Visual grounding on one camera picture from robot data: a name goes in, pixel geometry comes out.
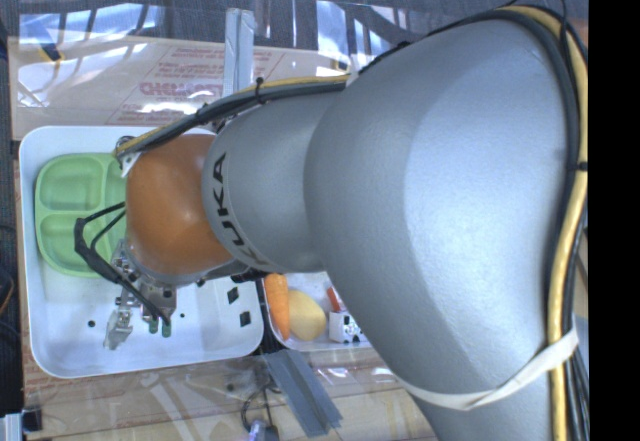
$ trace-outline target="gray robot arm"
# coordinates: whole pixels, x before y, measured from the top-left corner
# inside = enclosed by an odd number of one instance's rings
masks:
[[[553,37],[506,18],[425,38],[343,92],[239,116],[203,171],[235,258],[326,270],[391,370],[437,393],[495,388],[547,344],[577,113]],[[416,403],[442,441],[546,441],[551,396],[543,376],[473,411]]]

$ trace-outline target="green divided tray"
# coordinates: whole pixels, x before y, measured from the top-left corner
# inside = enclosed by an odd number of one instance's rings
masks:
[[[88,217],[125,198],[126,179],[109,153],[79,153],[56,157],[40,170],[36,180],[35,223],[38,248],[55,270],[78,277],[99,277],[74,250],[73,227],[79,217]],[[88,223],[87,244],[118,212]],[[121,219],[98,241],[96,250],[110,261],[118,241],[124,237]]]

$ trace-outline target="white tray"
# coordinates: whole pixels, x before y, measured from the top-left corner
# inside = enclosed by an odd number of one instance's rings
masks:
[[[331,311],[331,302],[327,295],[327,288],[331,286],[331,279],[326,272],[309,272],[309,273],[293,273],[287,274],[287,285],[290,290],[300,290],[315,300],[324,311],[326,317]],[[280,335],[280,331],[274,327],[271,314],[269,314],[269,324],[273,334],[285,347],[297,350],[299,352],[316,352],[318,350],[343,350],[343,349],[363,349],[371,347],[369,341],[361,341],[358,343],[339,343],[329,338],[329,321],[327,318],[327,328],[324,332],[312,341],[303,341],[292,333],[289,339],[284,340]]]
[[[133,332],[115,351],[102,343],[120,287],[104,280],[74,277],[49,267],[41,257],[34,222],[34,190],[39,170],[49,160],[72,153],[110,152],[119,137],[139,135],[144,127],[43,127],[20,145],[22,229],[30,320],[31,350],[38,365],[60,378],[107,375],[241,357],[253,352],[264,332],[255,285],[230,278],[178,290],[172,334],[150,334],[138,311]],[[238,287],[229,304],[227,292]],[[241,327],[240,314],[251,323]]]

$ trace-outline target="wire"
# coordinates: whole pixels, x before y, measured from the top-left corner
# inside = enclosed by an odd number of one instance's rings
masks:
[[[251,406],[251,402],[253,402],[258,395],[262,394],[264,398],[264,407],[267,410],[267,417],[269,418],[269,426],[273,426],[273,418],[271,417],[271,407],[269,406],[269,398],[267,397],[267,390],[272,391],[273,393],[282,393],[277,386],[271,376],[269,376],[269,380],[262,386],[260,386],[256,391],[254,391],[249,398],[245,400],[244,404],[242,404],[242,409],[240,410],[240,419],[242,420],[242,425],[247,430],[247,432],[251,432],[251,425],[247,420],[247,411]]]
[[[564,289],[564,304],[563,304],[563,319],[562,329],[563,333],[567,333],[571,330],[574,324],[573,315],[573,302],[575,296],[576,277],[577,277],[577,261],[578,250],[580,247],[580,236],[584,230],[584,224],[586,220],[586,208],[583,211],[582,219],[580,221],[580,228],[578,229],[576,239],[573,244],[573,250],[571,258],[569,260],[567,278],[565,281]],[[566,393],[567,393],[567,405],[568,405],[568,418],[570,420],[571,436],[573,441],[587,441],[589,439],[589,430],[585,424],[585,408],[584,408],[584,396],[582,394],[583,386],[578,383],[580,375],[575,370],[575,359],[580,358],[580,351],[577,350],[572,357],[565,361],[564,371],[566,375]]]
[[[512,6],[518,0],[511,0],[505,4],[505,6]],[[562,49],[563,56],[565,61],[570,61],[570,51],[569,44],[567,41],[567,3],[565,0],[560,0],[560,4],[562,5],[562,16],[561,16],[561,30],[559,31],[558,38],[560,40],[560,47]],[[573,75],[573,67],[571,65],[567,66],[567,71],[569,72],[569,76],[571,77],[571,83],[573,85],[573,90],[576,90],[576,79]]]
[[[589,409],[589,378],[586,377],[586,371],[584,368],[584,361],[582,360],[582,354],[578,352],[576,357],[572,360],[573,371],[578,377],[576,383],[578,385],[578,398],[580,400],[580,411],[582,417],[582,429],[586,433],[587,438],[591,435],[591,420]]]
[[[105,261],[102,256],[98,254],[95,250],[95,246],[100,239],[109,229],[111,229],[116,222],[118,222],[124,215],[124,212],[121,212],[115,219],[113,219],[106,228],[102,229],[92,240],[91,246],[87,246],[87,243],[84,240],[84,227],[91,221],[94,221],[103,215],[107,215],[111,212],[124,208],[124,201],[112,206],[109,206],[103,210],[95,212],[88,217],[76,219],[76,224],[74,226],[74,249],[75,252],[89,265],[89,267],[98,273],[100,276],[105,278],[107,281],[115,283],[117,285],[121,285],[125,290],[127,290],[131,295],[133,295],[141,304],[143,304],[149,313],[153,316],[154,320],[161,318],[165,325],[171,325],[171,320],[164,312],[156,306],[153,302],[151,302],[147,297],[145,297],[135,286],[133,286],[129,281],[123,279],[119,272],[117,272],[107,261]]]
[[[583,169],[588,162],[588,74],[586,62],[582,58],[580,49],[574,36],[567,38],[566,24],[547,12],[528,6],[506,7],[531,16],[543,26],[547,27],[559,40],[566,41],[568,67],[572,69],[576,82],[576,99],[580,116],[580,140],[578,158],[575,163],[579,169],[571,186],[568,205],[562,222],[556,251],[551,269],[551,282],[548,297],[547,338],[552,344],[562,337],[562,312],[564,286],[567,277],[568,263],[571,259],[572,247],[575,244],[578,228],[584,212],[586,202],[588,176]],[[567,434],[566,426],[566,388],[565,373],[562,365],[551,371],[551,387],[553,407],[554,439],[564,441]]]
[[[258,96],[255,93],[256,87],[251,86],[227,96],[221,101],[205,104],[195,114],[185,116],[174,123],[155,128],[124,142],[115,149],[114,155],[118,160],[121,160],[126,155],[148,151],[169,142],[191,128],[237,115],[260,103],[266,103],[269,100],[279,100],[305,94],[341,91],[346,87],[348,78],[349,75],[332,77],[330,79],[324,77],[303,77],[260,83],[257,84],[260,90]]]

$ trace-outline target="black cable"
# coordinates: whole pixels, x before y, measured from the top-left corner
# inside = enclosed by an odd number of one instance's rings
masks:
[[[548,14],[550,16],[553,16],[560,23],[562,23],[562,17],[556,11],[554,11],[553,9],[549,9],[547,7],[539,7],[539,6],[536,6],[536,9],[539,9],[540,11],[543,11],[546,14]],[[577,33],[575,27],[573,25],[571,25],[571,23],[569,23],[568,20],[566,22],[565,29],[569,34],[571,34],[573,36],[573,40],[574,40],[576,46],[578,47],[578,51],[580,52],[580,56],[584,60],[585,64],[588,66],[588,64],[589,64],[589,52],[587,51],[586,46],[582,42],[582,38]]]
[[[258,99],[262,103],[271,100],[281,100],[302,95],[314,95],[327,92],[341,91],[346,87],[345,81],[303,83],[286,86],[276,86],[271,88],[261,88],[259,96],[256,97],[254,90],[235,93],[226,100],[205,104],[194,114],[185,116],[179,122],[163,127],[156,133],[151,133],[136,144],[118,153],[118,160],[131,153],[149,151],[157,146],[165,144],[177,136],[183,134],[191,128],[201,126],[210,122],[225,119],[249,110],[259,105]]]
[[[576,231],[576,236],[571,247],[569,257],[567,276],[563,290],[562,304],[562,332],[568,333],[574,327],[573,302],[577,277],[578,251],[580,248],[580,237],[584,229],[587,213],[586,208],[583,209]],[[573,355],[564,363],[565,387],[567,393],[567,414],[569,418],[569,426],[574,441],[588,441],[589,433],[589,406],[588,400],[585,399],[584,389],[588,387],[588,382],[583,381],[583,376],[576,372],[576,361],[582,361],[582,355],[579,347]]]
[[[171,325],[171,321],[169,317],[167,317],[163,311],[156,306],[153,302],[147,299],[140,291],[133,286],[129,281],[123,279],[119,272],[117,272],[107,261],[105,261],[102,256],[98,254],[95,250],[95,243],[97,243],[97,239],[106,233],[106,229],[103,229],[92,241],[91,247],[87,246],[87,243],[84,240],[84,227],[91,221],[94,221],[103,215],[107,215],[111,212],[124,208],[124,201],[122,203],[118,203],[112,206],[105,208],[104,210],[100,210],[96,213],[91,214],[85,218],[76,219],[76,224],[74,226],[74,242],[75,242],[75,252],[80,255],[80,257],[89,265],[89,267],[98,273],[100,276],[105,278],[107,281],[110,281],[114,284],[122,286],[125,290],[127,290],[131,295],[133,295],[141,304],[143,304],[154,320],[161,318],[165,325]],[[111,223],[111,227],[115,225],[115,223],[120,220],[121,215],[116,217]]]
[[[503,4],[501,7],[512,6],[512,5],[514,5],[517,1],[518,1],[518,0],[510,0],[510,1],[508,1],[507,3]],[[576,40],[576,42],[578,43],[578,46],[579,46],[579,48],[580,48],[580,52],[581,52],[581,54],[582,54],[582,57],[585,59],[585,62],[586,62],[586,61],[587,61],[587,52],[586,52],[586,49],[584,48],[584,45],[582,44],[582,41],[581,41],[580,37],[576,34],[575,29],[571,26],[571,24],[570,24],[570,23],[568,23],[568,19],[567,19],[567,6],[566,6],[566,1],[565,1],[565,0],[560,0],[560,3],[561,3],[561,5],[562,5],[562,15],[561,15],[561,16],[559,16],[559,15],[558,15],[558,13],[556,13],[555,11],[553,11],[553,10],[551,10],[551,9],[545,9],[545,8],[542,8],[542,7],[539,7],[539,6],[535,6],[535,8],[536,8],[536,9],[540,9],[541,11],[545,11],[547,14],[550,14],[550,15],[555,16],[555,17],[558,19],[558,21],[560,21],[560,23],[562,24],[562,30],[561,30],[561,32],[562,32],[562,33],[564,33],[564,32],[570,32],[570,33],[572,34],[572,36],[574,37],[574,39],[575,39],[575,40]],[[477,21],[477,18],[478,18],[478,17],[486,17],[486,15],[487,15],[488,13],[481,13],[481,14],[479,14],[479,15],[474,15],[474,16],[470,16],[470,17],[467,17],[467,18],[463,18],[463,19],[461,19],[461,20],[454,21],[454,22],[449,23],[449,24],[447,24],[447,25],[445,25],[445,26],[443,26],[443,27],[439,27],[439,28],[437,28],[437,29],[432,30],[431,32],[429,32],[429,33],[425,36],[425,38],[426,38],[426,37],[433,36],[433,35],[438,34],[438,33],[440,33],[440,32],[444,32],[444,31],[446,31],[446,30],[452,29],[452,28],[457,27],[457,26],[459,26],[459,25],[466,25],[466,24],[468,24],[468,23],[472,23],[472,22],[474,22],[474,21]],[[566,46],[566,45],[565,45],[565,47],[564,47],[564,50],[563,50],[563,51],[564,51],[564,52],[565,52],[565,54],[566,54],[566,55],[565,55],[565,60],[566,60],[566,59],[569,57],[569,53],[568,53],[568,46]]]
[[[584,359],[582,359],[582,355],[578,353],[579,357],[576,357],[573,361],[575,366],[576,375],[578,375],[578,385],[581,386],[581,396],[584,397],[584,400],[587,404],[590,402],[590,393],[589,393],[589,375],[587,373],[587,369],[584,365]]]
[[[251,425],[247,420],[247,411],[251,406],[251,402],[253,402],[258,395],[262,394],[264,397],[264,407],[267,410],[267,417],[269,418],[269,426],[273,426],[273,418],[271,417],[271,407],[269,406],[269,398],[267,397],[267,390],[272,391],[273,393],[282,393],[280,389],[275,385],[275,381],[271,376],[269,376],[269,380],[266,384],[260,386],[256,391],[254,391],[247,400],[245,400],[244,404],[242,404],[242,409],[240,410],[240,419],[242,420],[242,425],[247,430],[247,432],[251,432]]]
[[[509,4],[513,4],[518,0],[511,0]],[[548,57],[550,64],[553,68],[554,75],[557,79],[558,86],[560,89],[562,103],[565,110],[565,119],[566,119],[566,132],[567,132],[567,174],[565,176],[565,183],[563,187],[563,193],[560,201],[560,205],[558,207],[558,212],[562,215],[558,216],[558,222],[554,229],[554,237],[552,239],[552,243],[550,243],[550,248],[555,248],[558,243],[558,238],[560,236],[560,230],[562,227],[562,222],[565,217],[565,213],[568,208],[569,198],[571,196],[571,191],[573,188],[574,176],[575,172],[578,172],[576,167],[576,162],[579,154],[579,141],[580,141],[580,117],[578,111],[578,98],[577,98],[577,86],[576,80],[573,72],[573,65],[571,61],[571,56],[569,54],[568,49],[568,40],[567,40],[567,30],[568,25],[566,23],[566,4],[564,0],[561,0],[563,4],[563,13],[559,17],[561,20],[561,31],[560,31],[560,45],[558,38],[556,35],[545,27],[543,24],[535,21],[530,16],[525,14],[521,14],[516,11],[506,10],[506,9],[497,9],[493,11],[487,11],[484,13],[480,13],[474,16],[470,16],[468,18],[456,21],[451,23],[445,27],[438,28],[433,30],[429,34],[425,36],[431,37],[438,33],[444,32],[446,30],[472,24],[476,22],[482,21],[490,21],[490,20],[505,20],[511,21],[517,25],[520,25],[524,29],[526,29],[531,35],[533,35],[542,48],[545,51],[546,56]],[[547,259],[548,263],[546,268],[549,273],[551,272],[553,266],[553,258],[555,251],[550,250]]]
[[[512,6],[518,0],[511,0],[505,4],[505,6]],[[562,14],[559,18],[561,23],[560,29],[560,48],[562,50],[565,63],[567,64],[567,71],[569,72],[569,77],[571,79],[571,83],[573,85],[574,91],[577,90],[577,82],[576,77],[573,71],[573,66],[571,66],[571,53],[569,51],[569,41],[567,38],[567,26],[568,26],[568,15],[567,15],[567,2],[565,0],[560,0],[560,5],[562,6]]]
[[[386,52],[382,52],[381,54],[376,55],[376,57],[369,64],[367,64],[360,71],[358,71],[358,75],[362,75],[364,72],[366,72],[369,69],[371,69],[373,66],[378,64],[380,61],[382,61],[382,60],[386,59],[387,57],[389,57],[389,55],[394,54],[398,50],[402,50],[405,46],[409,46],[410,44],[411,43],[409,43],[409,41],[400,41],[393,48],[390,48]]]
[[[104,228],[102,228],[102,230],[100,230],[100,232],[95,237],[93,237],[93,240],[91,241],[92,251],[96,250],[96,244],[98,243],[98,241],[104,236],[105,233],[107,233],[111,228],[113,228],[120,219],[124,217],[125,213],[126,213],[125,210],[120,212],[116,217],[113,218],[113,220],[109,224],[107,224]]]

